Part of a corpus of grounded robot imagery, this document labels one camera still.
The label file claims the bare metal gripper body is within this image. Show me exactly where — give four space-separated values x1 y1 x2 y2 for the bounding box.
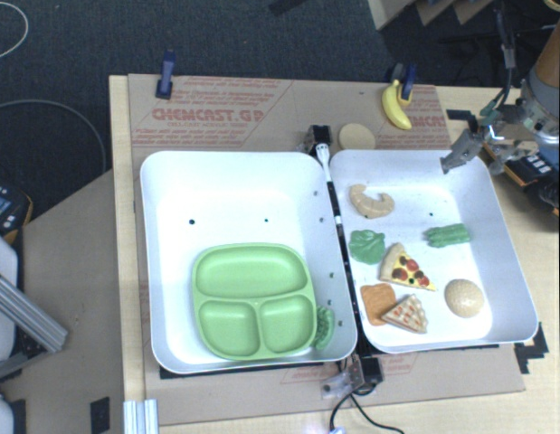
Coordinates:
479 99 560 156

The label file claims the white plastic tray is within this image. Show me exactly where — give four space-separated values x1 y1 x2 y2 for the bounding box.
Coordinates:
138 150 358 374
327 148 540 355

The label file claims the green asparagus bundle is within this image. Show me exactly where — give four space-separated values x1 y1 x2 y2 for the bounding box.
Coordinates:
424 222 471 250

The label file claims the yellow banana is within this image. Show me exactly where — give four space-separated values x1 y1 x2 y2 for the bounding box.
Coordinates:
381 79 413 131

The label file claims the beige croissant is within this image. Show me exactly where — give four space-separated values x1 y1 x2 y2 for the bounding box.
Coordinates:
349 183 395 220

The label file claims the beige round biscuit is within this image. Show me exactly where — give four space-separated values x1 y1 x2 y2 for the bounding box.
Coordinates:
337 122 377 152

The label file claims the pizza slice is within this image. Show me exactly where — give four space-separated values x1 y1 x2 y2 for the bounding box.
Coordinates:
378 241 438 293

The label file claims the green lettuce leaf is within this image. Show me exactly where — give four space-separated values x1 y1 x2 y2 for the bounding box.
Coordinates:
348 229 386 266

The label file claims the thin black and white rod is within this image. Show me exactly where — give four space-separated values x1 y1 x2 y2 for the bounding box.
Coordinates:
315 144 367 357

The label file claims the beige bread roll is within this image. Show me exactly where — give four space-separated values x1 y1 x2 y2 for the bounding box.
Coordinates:
443 278 486 319

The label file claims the orange toast square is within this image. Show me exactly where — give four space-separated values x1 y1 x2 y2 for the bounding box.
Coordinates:
359 282 397 327

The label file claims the beige pie wedge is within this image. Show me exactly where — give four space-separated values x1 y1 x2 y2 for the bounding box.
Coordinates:
381 294 429 335

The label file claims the green leafy vegetable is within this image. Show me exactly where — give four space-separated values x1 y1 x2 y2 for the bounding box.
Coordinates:
312 305 336 351

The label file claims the green divided plate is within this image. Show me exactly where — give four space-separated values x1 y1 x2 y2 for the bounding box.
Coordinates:
191 241 319 361

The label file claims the brown cardboard board red print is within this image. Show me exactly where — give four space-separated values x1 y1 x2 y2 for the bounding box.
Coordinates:
128 73 527 427

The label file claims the black block with thin wires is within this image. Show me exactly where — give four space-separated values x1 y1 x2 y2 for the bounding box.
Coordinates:
300 124 333 154
321 354 385 400

